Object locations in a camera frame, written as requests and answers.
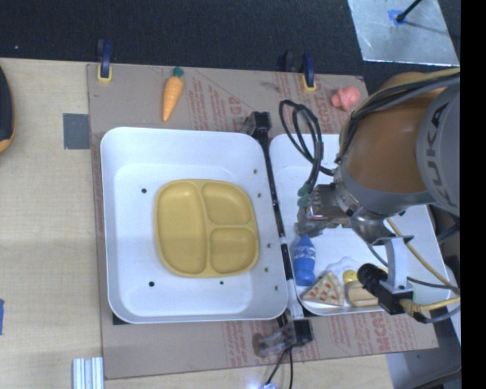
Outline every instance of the toy pizza slice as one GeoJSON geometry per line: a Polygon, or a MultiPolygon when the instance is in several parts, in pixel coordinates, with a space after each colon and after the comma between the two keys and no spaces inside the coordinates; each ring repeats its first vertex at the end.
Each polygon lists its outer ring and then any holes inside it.
{"type": "Polygon", "coordinates": [[[343,288],[336,275],[328,271],[301,296],[301,300],[343,306],[343,288]]]}

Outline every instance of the table surface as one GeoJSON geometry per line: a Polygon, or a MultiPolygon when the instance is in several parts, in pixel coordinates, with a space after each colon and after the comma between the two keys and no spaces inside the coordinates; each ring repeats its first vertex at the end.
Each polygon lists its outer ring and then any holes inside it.
{"type": "MultiPolygon", "coordinates": [[[[88,113],[86,63],[0,58],[17,113],[0,155],[0,387],[70,388],[101,356],[89,150],[65,149],[63,114],[88,113]]],[[[106,388],[258,388],[273,366],[109,380],[106,388]]],[[[289,365],[274,381],[288,387],[289,365]]],[[[294,387],[392,387],[386,356],[294,363],[294,387]]]]}

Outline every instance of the orange carrot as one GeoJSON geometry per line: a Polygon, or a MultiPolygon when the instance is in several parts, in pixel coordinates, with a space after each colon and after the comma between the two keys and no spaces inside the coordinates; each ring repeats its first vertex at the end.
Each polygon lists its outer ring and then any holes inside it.
{"type": "Polygon", "coordinates": [[[173,112],[181,91],[184,88],[184,82],[181,80],[183,74],[184,71],[176,66],[173,69],[173,76],[165,83],[162,102],[162,120],[164,121],[168,121],[169,117],[171,117],[171,113],[173,112]]]}

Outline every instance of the blue bottle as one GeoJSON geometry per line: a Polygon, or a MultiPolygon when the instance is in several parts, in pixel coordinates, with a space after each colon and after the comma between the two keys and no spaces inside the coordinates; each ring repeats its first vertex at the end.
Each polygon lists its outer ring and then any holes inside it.
{"type": "Polygon", "coordinates": [[[315,248],[308,235],[304,235],[293,250],[293,272],[295,282],[301,287],[315,283],[315,248]]]}

